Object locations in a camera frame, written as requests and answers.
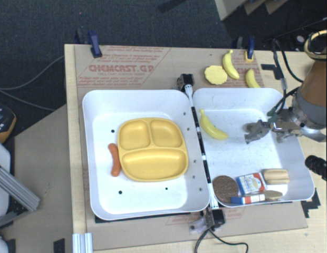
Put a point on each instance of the white and blue carton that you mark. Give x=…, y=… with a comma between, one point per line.
x=250, y=184

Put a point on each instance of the yellow divided plate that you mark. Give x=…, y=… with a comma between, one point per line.
x=153, y=162

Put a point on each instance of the orange sausage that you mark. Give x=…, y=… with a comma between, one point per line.
x=115, y=159

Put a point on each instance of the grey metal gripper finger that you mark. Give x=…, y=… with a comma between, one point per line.
x=254, y=137
x=255, y=126

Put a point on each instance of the brown round biscuit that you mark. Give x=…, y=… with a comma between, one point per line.
x=225, y=189

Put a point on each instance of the tan bread bun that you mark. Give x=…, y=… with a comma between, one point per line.
x=275, y=176

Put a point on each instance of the yellow banana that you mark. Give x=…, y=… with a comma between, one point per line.
x=251, y=79
x=230, y=66
x=211, y=128

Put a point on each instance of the brown cardboard board, red print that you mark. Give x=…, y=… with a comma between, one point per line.
x=121, y=67

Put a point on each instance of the thin black and white rod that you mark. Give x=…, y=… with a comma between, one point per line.
x=203, y=157

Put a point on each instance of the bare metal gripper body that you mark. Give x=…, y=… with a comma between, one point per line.
x=284, y=126

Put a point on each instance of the white plastic tray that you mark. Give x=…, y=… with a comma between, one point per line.
x=142, y=202
x=248, y=157

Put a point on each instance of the tan round biscuit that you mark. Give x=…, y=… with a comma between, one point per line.
x=273, y=195

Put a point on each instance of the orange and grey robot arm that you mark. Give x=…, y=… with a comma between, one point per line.
x=315, y=83

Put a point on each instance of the yellow round biscuit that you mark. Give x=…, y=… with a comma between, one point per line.
x=215, y=75

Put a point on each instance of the blue white red packet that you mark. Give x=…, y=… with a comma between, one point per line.
x=246, y=199

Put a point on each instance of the black cylinder on white bracket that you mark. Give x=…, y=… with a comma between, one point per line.
x=315, y=163

